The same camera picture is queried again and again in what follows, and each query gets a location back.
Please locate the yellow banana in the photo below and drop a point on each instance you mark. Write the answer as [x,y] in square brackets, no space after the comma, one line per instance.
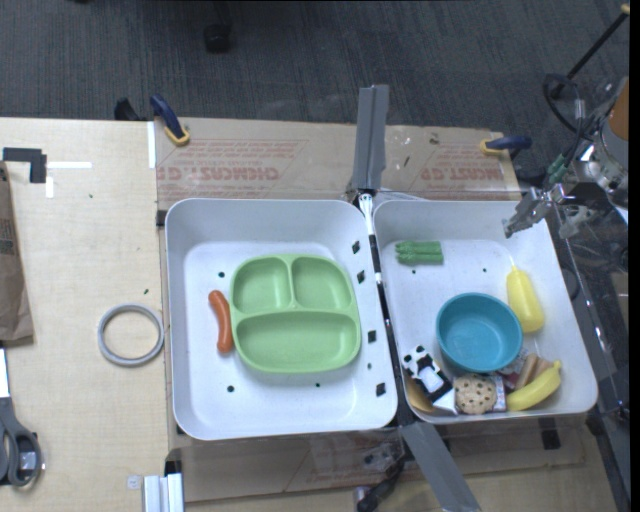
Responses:
[537,392]

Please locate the orange sausage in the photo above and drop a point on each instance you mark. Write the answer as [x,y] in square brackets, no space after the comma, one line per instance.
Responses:
[224,325]

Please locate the grey tape roll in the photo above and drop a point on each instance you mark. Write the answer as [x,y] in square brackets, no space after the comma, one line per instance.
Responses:
[103,335]

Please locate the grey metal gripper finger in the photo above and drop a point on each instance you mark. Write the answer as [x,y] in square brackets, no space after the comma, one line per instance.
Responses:
[517,220]
[539,202]

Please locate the green asparagus bundle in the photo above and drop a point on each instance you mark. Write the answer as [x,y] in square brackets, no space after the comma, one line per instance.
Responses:
[419,253]

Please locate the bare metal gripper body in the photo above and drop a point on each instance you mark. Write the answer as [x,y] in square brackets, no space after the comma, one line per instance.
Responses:
[587,192]

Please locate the red and white packet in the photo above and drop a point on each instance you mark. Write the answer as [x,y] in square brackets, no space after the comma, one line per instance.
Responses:
[500,395]

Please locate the tan bread slices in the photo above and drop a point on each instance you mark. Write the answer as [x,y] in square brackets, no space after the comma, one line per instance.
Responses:
[531,369]

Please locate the brown paper bag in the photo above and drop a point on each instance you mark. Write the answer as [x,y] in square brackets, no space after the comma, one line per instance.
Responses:
[11,280]

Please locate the yellow squeeze bottle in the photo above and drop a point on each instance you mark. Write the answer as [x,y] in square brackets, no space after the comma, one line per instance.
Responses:
[525,302]

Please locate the green divided plate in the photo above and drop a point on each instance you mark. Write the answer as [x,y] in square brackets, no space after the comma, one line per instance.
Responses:
[295,335]

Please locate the brown cardboard board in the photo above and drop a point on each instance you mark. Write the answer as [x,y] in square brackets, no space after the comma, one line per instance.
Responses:
[225,150]

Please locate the black and white cow carton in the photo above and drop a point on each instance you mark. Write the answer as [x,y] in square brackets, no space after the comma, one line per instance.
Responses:
[425,372]

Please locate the blue bowl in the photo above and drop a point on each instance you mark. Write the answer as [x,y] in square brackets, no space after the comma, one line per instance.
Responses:
[477,335]

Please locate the brown chocolate chip biscuit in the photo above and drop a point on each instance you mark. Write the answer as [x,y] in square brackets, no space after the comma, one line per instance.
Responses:
[474,395]

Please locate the white plastic tray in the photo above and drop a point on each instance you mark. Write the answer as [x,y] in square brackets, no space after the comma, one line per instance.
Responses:
[280,410]
[465,225]

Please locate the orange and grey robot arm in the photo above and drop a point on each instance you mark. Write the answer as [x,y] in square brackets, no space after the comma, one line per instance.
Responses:
[621,107]

